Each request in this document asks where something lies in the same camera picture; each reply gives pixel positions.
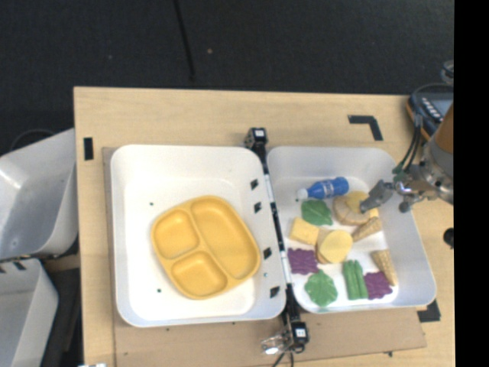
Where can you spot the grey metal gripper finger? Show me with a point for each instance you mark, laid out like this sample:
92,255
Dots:
378,195
406,206

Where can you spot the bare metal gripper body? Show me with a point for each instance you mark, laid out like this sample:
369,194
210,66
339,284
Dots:
429,187

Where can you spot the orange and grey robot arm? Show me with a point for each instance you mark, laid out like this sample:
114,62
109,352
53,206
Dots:
444,143

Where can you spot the pale yellow round slice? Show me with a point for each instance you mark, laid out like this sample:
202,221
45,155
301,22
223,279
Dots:
355,199

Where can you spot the tan ice cream cone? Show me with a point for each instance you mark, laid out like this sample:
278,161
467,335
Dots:
386,265
367,229

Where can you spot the white plastic tray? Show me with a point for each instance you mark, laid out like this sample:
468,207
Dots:
409,243
191,170

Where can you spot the tan round biscuit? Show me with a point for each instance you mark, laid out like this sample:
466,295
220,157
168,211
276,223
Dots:
342,210

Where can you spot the blue bottle with white cap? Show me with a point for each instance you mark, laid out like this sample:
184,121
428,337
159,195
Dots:
328,187

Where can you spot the green lettuce leaf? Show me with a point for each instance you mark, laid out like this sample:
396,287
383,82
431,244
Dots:
316,212
321,288

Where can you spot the yellow and tan round sandwich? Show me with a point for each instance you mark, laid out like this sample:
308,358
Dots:
336,246

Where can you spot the yellow cheese block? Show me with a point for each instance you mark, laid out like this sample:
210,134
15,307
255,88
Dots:
304,231

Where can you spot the purple grapes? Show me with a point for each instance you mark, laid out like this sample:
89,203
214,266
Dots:
378,285
302,261

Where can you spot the green asparagus bundle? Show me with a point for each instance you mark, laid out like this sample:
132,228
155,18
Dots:
354,280

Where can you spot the thin black and white rod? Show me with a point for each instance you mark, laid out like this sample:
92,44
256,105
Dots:
276,220

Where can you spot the yellow divided plate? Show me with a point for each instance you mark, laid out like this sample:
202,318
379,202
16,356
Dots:
225,228

